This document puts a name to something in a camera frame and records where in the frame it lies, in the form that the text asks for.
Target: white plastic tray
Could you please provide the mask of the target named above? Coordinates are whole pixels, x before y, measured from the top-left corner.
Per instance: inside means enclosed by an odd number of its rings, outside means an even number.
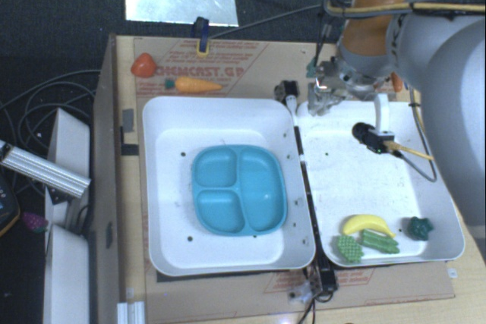
[[[358,122],[375,125],[372,102],[342,102],[322,117],[310,116],[306,103],[298,109],[298,125],[326,255],[345,267],[453,260],[460,256],[464,237],[441,177],[431,183],[404,161],[389,154],[374,154],[352,136],[352,127]],[[390,103],[390,130],[395,133],[396,142],[423,150],[407,103]],[[409,158],[431,175],[428,162],[411,155]],[[396,233],[400,253],[382,254],[363,247],[360,264],[344,261],[336,252],[336,237],[341,234],[345,219],[357,214],[384,218]],[[406,223],[413,216],[431,220],[434,230],[428,241],[414,241],[406,236]]]
[[[163,96],[143,111],[147,170],[149,251],[167,275],[300,269],[314,258],[312,232],[292,118],[267,99]],[[277,231],[258,237],[226,237],[197,220],[191,165],[206,147],[260,146],[280,163],[287,218]]]

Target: green vegetable toy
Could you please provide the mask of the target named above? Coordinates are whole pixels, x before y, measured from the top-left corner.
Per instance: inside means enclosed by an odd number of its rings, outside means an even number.
[[[410,237],[419,241],[428,241],[428,233],[433,229],[434,226],[429,219],[419,219],[416,216],[410,219],[409,225],[407,226],[407,232]]]
[[[400,252],[398,242],[388,236],[376,234],[369,230],[361,233],[361,244],[366,247],[374,248],[381,253],[397,254]]]
[[[363,250],[356,240],[351,236],[341,235],[337,240],[339,252],[350,263],[360,263]]]

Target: black cable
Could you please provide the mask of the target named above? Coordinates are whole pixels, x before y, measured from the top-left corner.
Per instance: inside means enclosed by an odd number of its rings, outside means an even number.
[[[418,135],[420,136],[420,140],[422,142],[422,146],[424,147],[425,154],[429,156],[431,153],[428,149],[427,139],[425,138],[424,131],[422,130],[422,126],[420,124],[420,121],[418,120],[418,103],[415,101],[414,89],[410,87],[409,93],[410,93],[410,106],[412,107],[413,120],[415,122],[415,126],[417,127]],[[434,162],[429,161],[428,163],[432,170],[432,178],[430,178],[429,176],[427,176],[426,178],[430,182],[435,182],[437,181],[437,172],[435,170]]]
[[[328,303],[329,301],[331,301],[333,299],[333,297],[334,297],[334,292],[331,292],[330,294],[318,294],[315,297],[315,300],[318,303],[325,304],[325,303]]]
[[[81,209],[79,210],[79,212],[77,213],[77,218],[76,218],[76,228],[78,227],[79,225],[79,221],[81,220],[81,213],[86,209],[88,209],[90,206],[90,204],[87,204],[85,206],[82,206]]]
[[[46,84],[52,83],[52,82],[57,81],[57,80],[62,80],[63,78],[66,78],[66,77],[77,76],[78,74],[99,74],[99,72],[100,72],[99,70],[93,69],[93,70],[87,70],[87,71],[75,71],[75,72],[63,74],[61,76],[53,77],[50,80],[44,81],[43,83],[40,83],[40,84],[37,84],[36,86],[30,88],[29,90],[21,93],[20,95],[14,97],[11,100],[9,100],[5,104],[0,105],[0,111],[5,109],[6,107],[8,107],[10,104],[12,104],[12,103],[22,99],[23,97],[27,96],[29,93],[36,90],[37,88],[43,87]]]
[[[46,103],[46,104],[41,104],[41,105],[37,105],[36,107],[28,110],[27,112],[24,113],[24,115],[20,119],[19,124],[17,126],[17,132],[18,132],[18,136],[19,136],[19,141],[23,145],[23,147],[25,148],[25,150],[31,151],[34,154],[37,154],[37,152],[33,151],[25,143],[24,139],[22,138],[21,126],[22,126],[23,121],[26,120],[26,118],[27,118],[28,115],[32,114],[35,111],[39,111],[40,109],[45,109],[45,108],[49,108],[49,107],[56,107],[56,108],[63,108],[63,109],[66,109],[66,110],[72,110],[72,111],[78,113],[79,115],[84,116],[86,119],[89,119],[90,118],[90,116],[86,112],[82,111],[81,109],[78,109],[78,108],[76,108],[76,107],[74,107],[72,105],[66,105],[66,104],[62,104],[62,103]]]
[[[77,97],[74,97],[73,99],[68,100],[64,104],[71,104],[71,103],[76,102],[78,100],[84,99],[84,98],[86,98],[88,96],[91,96],[95,92],[96,91],[91,91],[90,94],[84,93],[83,95],[79,95]],[[25,142],[26,142],[27,145],[29,144],[30,138],[37,139],[37,135],[35,135],[35,132],[37,131],[37,129],[44,123],[44,121],[46,121],[47,119],[49,119],[56,112],[57,112],[57,109],[53,109],[52,111],[48,112],[47,114],[45,114],[44,116],[42,116],[41,119],[38,120],[38,122],[36,123],[36,125],[32,128],[32,132],[29,133],[29,136],[25,140]]]
[[[290,15],[299,14],[301,12],[315,10],[316,8],[320,8],[320,7],[321,7],[321,5],[309,5],[307,7],[299,8],[299,9],[294,10],[294,11],[284,12],[283,14],[278,14],[278,15],[275,15],[274,17],[268,17],[266,19],[257,20],[256,22],[253,22],[251,24],[245,24],[244,26],[240,26],[240,27],[236,27],[236,28],[231,29],[231,30],[223,31],[222,33],[213,34],[212,36],[209,37],[209,39],[219,38],[221,36],[225,36],[226,34],[236,33],[237,31],[240,31],[240,30],[244,30],[244,29],[248,29],[250,27],[258,26],[260,24],[272,22],[274,20],[281,19],[283,17],[289,17]]]
[[[44,87],[41,87],[39,88],[37,91],[35,91],[32,96],[29,98],[29,100],[27,101],[27,104],[26,104],[26,107],[25,107],[25,112],[29,109],[29,106],[30,106],[30,103],[32,102],[33,98],[39,94],[40,92],[42,92],[43,90],[46,90],[48,88],[51,88],[51,87],[76,87],[78,89],[81,89],[81,90],[84,90],[85,91],[85,94],[83,95],[80,95],[76,98],[73,98],[73,99],[70,99],[68,100],[67,102],[65,103],[59,103],[59,104],[66,104],[66,105],[69,105],[73,102],[76,102],[78,101],[79,99],[83,99],[85,97],[91,97],[91,98],[94,98],[94,92],[89,90],[88,88],[86,88],[84,85],[81,85],[79,83],[72,83],[70,81],[61,81],[61,82],[56,82],[56,83],[51,83],[51,84],[48,84],[48,85],[45,85]],[[35,128],[31,128],[30,127],[30,122],[28,120],[28,118],[25,119],[25,124],[26,124],[26,128],[27,128],[27,132],[29,133],[29,136],[27,137],[27,139],[24,141],[25,142],[25,147],[27,147],[30,139],[33,139],[35,140],[39,146],[41,146],[43,149],[48,149],[48,146],[44,144],[44,142],[42,142],[41,140],[38,139],[38,137],[35,135],[35,131],[36,129],[50,116],[52,115],[53,113],[56,112],[56,109],[53,109],[49,114],[45,115],[43,118],[40,119],[40,121],[37,123],[37,125],[35,126]]]
[[[4,112],[5,114],[5,117],[7,118],[7,123],[8,123],[8,126],[10,128],[10,131],[11,131],[11,136],[12,136],[12,144],[17,144],[17,135],[15,133],[15,126],[14,126],[14,122],[12,121],[12,117],[10,116],[10,113],[7,111],[7,109],[2,109],[2,111]],[[17,183],[17,172],[14,172],[14,174],[12,175],[12,182],[11,182],[11,186],[14,187],[15,184]]]
[[[23,187],[21,187],[20,189],[14,189],[14,192],[15,192],[15,195],[18,196],[20,193],[24,192],[25,190],[27,189],[34,189],[34,191],[39,194],[41,197],[45,197],[46,195],[44,194],[44,192],[42,192],[38,187],[35,186],[34,182],[30,179],[30,178],[27,178],[26,179],[28,180],[28,184],[24,185]]]
[[[326,44],[327,39],[330,37],[330,34],[333,31],[332,21],[333,17],[331,17],[330,21],[324,23],[325,16],[323,15],[320,19],[319,23],[319,36],[317,38],[317,45],[316,45],[316,55],[314,57],[314,66],[317,67],[317,62],[319,61],[320,52],[324,45]]]
[[[302,314],[302,317],[300,318],[300,320],[297,322],[297,324],[304,324],[304,321],[305,319],[307,318],[309,312],[311,312],[311,310],[314,311],[314,317],[312,319],[312,323],[315,322],[315,307],[316,307],[316,301],[315,299],[313,298],[311,300],[311,302],[308,304],[307,308],[305,308],[305,311],[304,313]]]
[[[326,16],[326,12],[324,11],[324,3],[321,6],[321,10],[319,12],[319,31],[317,32],[317,41],[316,41],[316,55],[314,57],[314,66],[317,67],[317,62],[319,61],[320,52],[324,46],[325,40],[325,32],[324,29],[326,24],[324,23],[324,18]]]
[[[437,180],[437,176],[429,177],[423,170],[421,170],[415,163],[413,163],[410,159],[405,157],[400,151],[396,150],[392,152],[392,155],[395,156],[396,158],[403,159],[411,168],[413,168],[417,173],[419,173],[423,178],[425,178],[427,181],[430,182],[435,182]]]

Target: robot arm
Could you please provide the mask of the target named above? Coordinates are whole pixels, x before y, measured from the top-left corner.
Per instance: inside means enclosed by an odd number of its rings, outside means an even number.
[[[377,6],[396,14],[374,16]],[[317,68],[311,113],[349,95],[373,99],[392,72],[420,91],[432,155],[484,255],[484,0],[353,0],[341,14],[353,19]]]

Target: black clamp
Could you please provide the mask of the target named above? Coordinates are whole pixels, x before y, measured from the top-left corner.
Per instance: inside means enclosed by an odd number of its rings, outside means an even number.
[[[206,57],[210,52],[209,32],[209,20],[203,17],[197,17],[191,28],[191,38],[199,38],[196,48],[198,57]]]
[[[391,132],[379,133],[371,124],[356,123],[352,128],[352,135],[359,143],[376,154],[387,153],[386,141],[395,140],[395,135]]]

